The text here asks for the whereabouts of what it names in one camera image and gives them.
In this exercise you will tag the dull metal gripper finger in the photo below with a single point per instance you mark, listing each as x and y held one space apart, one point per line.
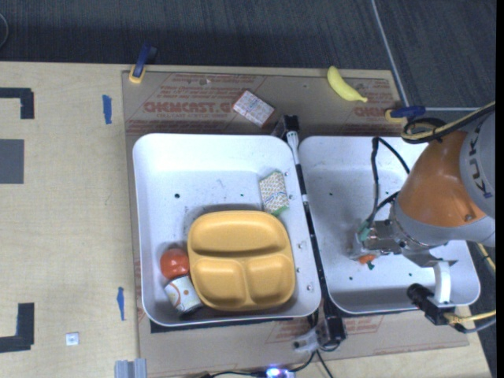
356 251
373 252

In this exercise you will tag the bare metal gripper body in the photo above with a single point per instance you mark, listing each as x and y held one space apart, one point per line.
384 236

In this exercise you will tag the orange carrot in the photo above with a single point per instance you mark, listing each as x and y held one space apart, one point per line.
367 258

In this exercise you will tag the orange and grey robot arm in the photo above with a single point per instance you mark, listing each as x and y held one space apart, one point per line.
437 187

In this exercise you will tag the white plastic tray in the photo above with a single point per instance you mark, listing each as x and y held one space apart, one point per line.
220 164
338 179

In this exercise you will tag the thin black and white rod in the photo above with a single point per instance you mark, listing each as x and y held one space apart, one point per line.
304 195

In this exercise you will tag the white orange green packet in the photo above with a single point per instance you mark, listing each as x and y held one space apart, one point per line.
274 192

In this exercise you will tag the yellow divided plate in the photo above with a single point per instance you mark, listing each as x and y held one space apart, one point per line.
240 258

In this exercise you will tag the yellow banana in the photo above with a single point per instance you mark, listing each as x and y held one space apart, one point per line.
343 87

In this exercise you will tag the white and orange carton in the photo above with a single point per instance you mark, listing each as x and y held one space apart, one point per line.
254 108

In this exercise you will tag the white and orange can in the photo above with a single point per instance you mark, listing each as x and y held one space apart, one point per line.
183 294

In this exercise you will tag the brown cardboard board red print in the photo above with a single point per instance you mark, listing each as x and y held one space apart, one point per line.
189 104

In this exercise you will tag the small white square block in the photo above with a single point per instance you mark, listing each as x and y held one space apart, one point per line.
72 338

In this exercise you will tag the black cylinder on white bracket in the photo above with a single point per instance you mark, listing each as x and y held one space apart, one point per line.
442 286

